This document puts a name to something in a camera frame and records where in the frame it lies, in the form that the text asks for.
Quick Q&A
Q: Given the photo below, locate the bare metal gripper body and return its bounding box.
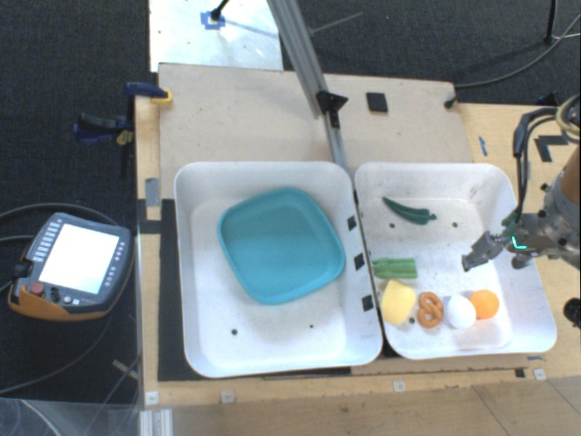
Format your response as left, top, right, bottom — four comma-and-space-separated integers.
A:
501, 213, 581, 270

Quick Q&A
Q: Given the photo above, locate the white plastic tray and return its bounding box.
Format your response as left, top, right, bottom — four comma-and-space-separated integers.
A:
353, 161, 559, 362
173, 160, 385, 380

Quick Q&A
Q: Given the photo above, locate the orange fruit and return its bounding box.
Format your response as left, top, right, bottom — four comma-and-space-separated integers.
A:
468, 288, 501, 322

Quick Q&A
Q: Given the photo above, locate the white egg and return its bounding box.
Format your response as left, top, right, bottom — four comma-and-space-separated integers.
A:
447, 293, 478, 331

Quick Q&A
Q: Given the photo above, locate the brown pretzel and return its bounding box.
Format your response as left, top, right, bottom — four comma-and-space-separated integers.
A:
416, 291, 445, 330

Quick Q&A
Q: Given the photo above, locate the dark green pepper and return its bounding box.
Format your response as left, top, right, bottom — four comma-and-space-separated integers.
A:
381, 195, 438, 226

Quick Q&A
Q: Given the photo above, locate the yellow lemon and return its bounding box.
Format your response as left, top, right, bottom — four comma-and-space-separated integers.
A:
380, 279, 418, 326

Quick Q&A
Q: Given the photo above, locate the black square block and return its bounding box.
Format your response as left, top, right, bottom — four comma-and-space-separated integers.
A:
366, 91, 390, 114

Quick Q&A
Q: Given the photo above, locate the blue plate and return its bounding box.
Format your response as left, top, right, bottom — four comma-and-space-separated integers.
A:
216, 186, 348, 307

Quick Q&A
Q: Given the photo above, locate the pale flat board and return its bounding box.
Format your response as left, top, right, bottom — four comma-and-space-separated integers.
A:
156, 62, 537, 379

